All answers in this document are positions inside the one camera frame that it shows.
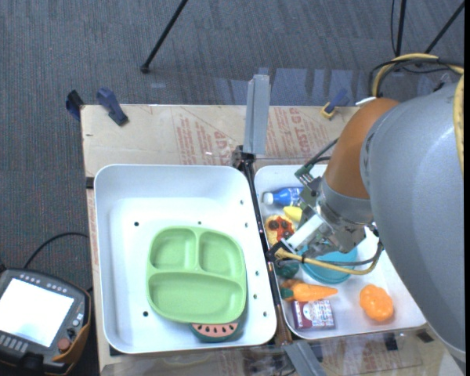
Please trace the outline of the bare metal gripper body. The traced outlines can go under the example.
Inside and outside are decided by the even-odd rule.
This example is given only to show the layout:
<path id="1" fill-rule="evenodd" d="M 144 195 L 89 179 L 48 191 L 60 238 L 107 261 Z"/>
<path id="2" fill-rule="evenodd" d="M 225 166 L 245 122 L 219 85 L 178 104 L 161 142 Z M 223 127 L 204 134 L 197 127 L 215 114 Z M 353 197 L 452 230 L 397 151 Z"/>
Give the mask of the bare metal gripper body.
<path id="1" fill-rule="evenodd" d="M 349 253 L 365 239 L 366 225 L 366 201 L 317 201 L 305 209 L 305 245 L 318 255 Z"/>

